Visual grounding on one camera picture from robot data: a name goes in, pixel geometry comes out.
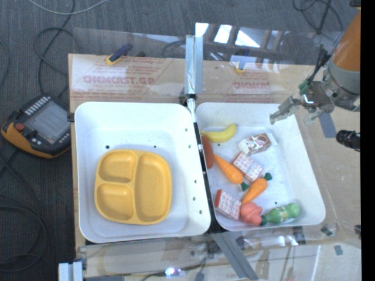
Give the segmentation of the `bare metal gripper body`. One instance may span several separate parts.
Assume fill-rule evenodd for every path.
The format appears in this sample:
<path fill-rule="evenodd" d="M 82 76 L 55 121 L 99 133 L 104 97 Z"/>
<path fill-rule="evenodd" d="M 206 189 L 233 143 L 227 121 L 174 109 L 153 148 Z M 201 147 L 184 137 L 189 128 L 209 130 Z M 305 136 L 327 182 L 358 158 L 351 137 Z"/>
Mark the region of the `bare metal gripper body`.
<path fill-rule="evenodd" d="M 334 107 L 352 112 L 360 111 L 357 100 L 359 94 L 354 94 L 344 89 L 335 81 L 304 81 L 299 85 L 301 105 L 306 108 L 322 109 L 332 112 Z"/>

